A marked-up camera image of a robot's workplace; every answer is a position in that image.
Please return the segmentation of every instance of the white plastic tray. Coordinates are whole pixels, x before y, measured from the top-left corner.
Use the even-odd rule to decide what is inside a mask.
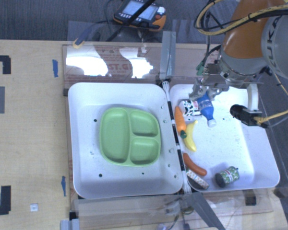
[[[183,99],[188,99],[192,85],[178,84],[171,88],[170,99],[173,109]],[[209,128],[203,116],[197,116],[198,124],[194,127],[193,140],[197,146],[196,152],[189,151],[180,139],[181,149],[199,166],[207,170],[203,177],[210,186],[207,190],[216,192],[244,190],[256,188],[271,188],[278,184],[280,175],[273,156],[266,131],[261,127],[247,126],[232,117],[229,113],[234,104],[247,106],[246,90],[230,88],[222,92],[212,101],[214,118],[217,125]],[[224,188],[215,182],[215,174],[234,166],[239,169],[240,179]]]
[[[152,84],[76,83],[68,92],[73,183],[83,198],[173,194],[182,175],[164,91]],[[161,152],[149,166],[130,167],[106,161],[99,150],[104,111],[115,106],[153,114],[160,125]]]

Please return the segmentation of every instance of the brown sausage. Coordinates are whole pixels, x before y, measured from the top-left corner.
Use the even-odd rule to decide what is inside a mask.
[[[196,165],[192,160],[191,158],[189,157],[189,155],[187,153],[184,153],[182,155],[183,157],[183,161],[184,163],[186,164],[186,166],[192,170],[193,172],[195,172],[196,174],[198,175],[201,175],[201,176],[205,176],[207,175],[207,170],[199,167],[198,165]]]

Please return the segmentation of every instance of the dark gray floor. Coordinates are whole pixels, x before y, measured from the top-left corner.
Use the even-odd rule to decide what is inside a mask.
[[[69,21],[98,22],[105,20],[104,7],[108,0],[0,0],[0,39],[67,40]],[[208,0],[157,0],[167,9],[165,30],[177,32],[179,43],[205,43],[206,38],[192,27]],[[108,13],[120,5],[111,2]],[[236,3],[225,2],[213,10],[217,18],[228,20]],[[223,36],[212,37],[219,44]],[[261,99],[268,115],[286,110],[288,103],[273,77],[264,76]],[[288,90],[288,80],[283,80]],[[288,120],[268,130],[271,146],[281,173],[276,194],[281,198],[288,219]]]

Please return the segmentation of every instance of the white bottle cap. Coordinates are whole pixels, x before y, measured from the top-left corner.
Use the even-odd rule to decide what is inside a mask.
[[[208,120],[207,125],[209,128],[216,126],[216,120],[215,119]]]

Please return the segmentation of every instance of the orange device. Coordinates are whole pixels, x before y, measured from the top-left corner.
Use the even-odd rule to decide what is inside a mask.
[[[145,4],[145,0],[124,0],[120,8],[114,13],[113,19],[123,24]],[[160,31],[166,21],[166,10],[164,7],[152,3],[130,26],[148,28],[150,31]]]

